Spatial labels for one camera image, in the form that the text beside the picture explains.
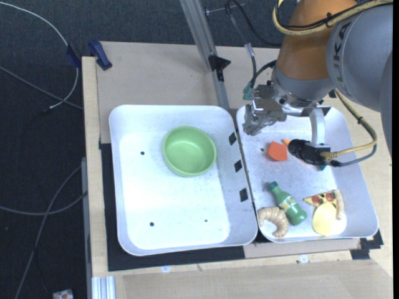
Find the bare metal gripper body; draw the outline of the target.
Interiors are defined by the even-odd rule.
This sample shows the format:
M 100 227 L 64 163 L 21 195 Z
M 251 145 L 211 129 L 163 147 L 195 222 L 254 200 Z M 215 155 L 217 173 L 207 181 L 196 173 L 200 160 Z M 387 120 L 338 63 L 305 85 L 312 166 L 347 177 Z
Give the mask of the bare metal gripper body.
M 251 117 L 255 121 L 285 121 L 287 115 L 302 116 L 318 105 L 317 101 L 299 98 L 277 85 L 258 85 L 251 98 Z

